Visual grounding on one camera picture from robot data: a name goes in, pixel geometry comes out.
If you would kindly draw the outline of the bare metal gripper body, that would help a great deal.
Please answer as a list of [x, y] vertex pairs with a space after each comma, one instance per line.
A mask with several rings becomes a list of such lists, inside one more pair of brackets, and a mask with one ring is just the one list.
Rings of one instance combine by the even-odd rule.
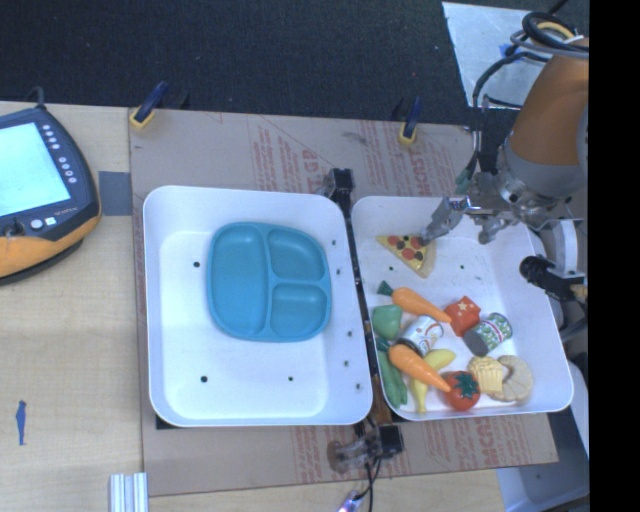
[[467, 195], [472, 214], [519, 221], [533, 229], [541, 229], [566, 199], [539, 193], [509, 173], [489, 172], [474, 175]]

